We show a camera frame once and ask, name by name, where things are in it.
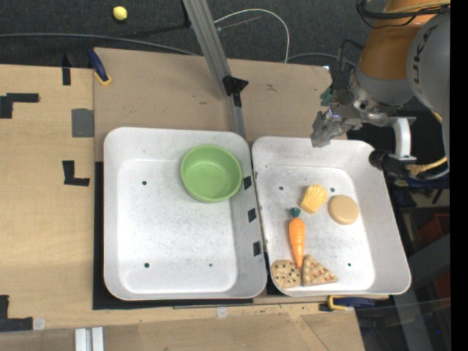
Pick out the beige round biscuit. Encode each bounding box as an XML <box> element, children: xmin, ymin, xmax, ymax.
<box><xmin>327</xmin><ymin>195</ymin><xmax>360</xmax><ymax>226</ymax></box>

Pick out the green bowl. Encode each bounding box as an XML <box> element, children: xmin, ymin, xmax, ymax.
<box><xmin>179</xmin><ymin>143</ymin><xmax>244</xmax><ymax>203</ymax></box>

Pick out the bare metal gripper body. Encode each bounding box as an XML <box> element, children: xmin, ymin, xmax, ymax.
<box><xmin>328</xmin><ymin>85</ymin><xmax>399</xmax><ymax>132</ymax></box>

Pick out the brown cardboard board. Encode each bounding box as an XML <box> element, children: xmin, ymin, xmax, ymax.
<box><xmin>93</xmin><ymin>47</ymin><xmax>390</xmax><ymax>311</ymax></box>

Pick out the white plastic tray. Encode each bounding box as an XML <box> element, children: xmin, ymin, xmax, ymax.
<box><xmin>251</xmin><ymin>135</ymin><xmax>412</xmax><ymax>298</ymax></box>
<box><xmin>103</xmin><ymin>126</ymin><xmax>268</xmax><ymax>302</ymax></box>

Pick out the orange carrot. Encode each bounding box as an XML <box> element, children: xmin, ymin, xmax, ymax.
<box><xmin>287</xmin><ymin>207</ymin><xmax>306</xmax><ymax>269</ymax></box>

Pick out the black cylinder on white bracket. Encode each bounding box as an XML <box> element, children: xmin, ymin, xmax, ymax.
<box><xmin>368</xmin><ymin>116</ymin><xmax>418</xmax><ymax>178</ymax></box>

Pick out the beige pizza slice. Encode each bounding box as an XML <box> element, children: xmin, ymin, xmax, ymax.
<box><xmin>301</xmin><ymin>254</ymin><xmax>339</xmax><ymax>287</ymax></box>

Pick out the brown chip cookie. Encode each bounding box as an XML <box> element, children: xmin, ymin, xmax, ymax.
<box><xmin>271</xmin><ymin>259</ymin><xmax>302</xmax><ymax>290</ymax></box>

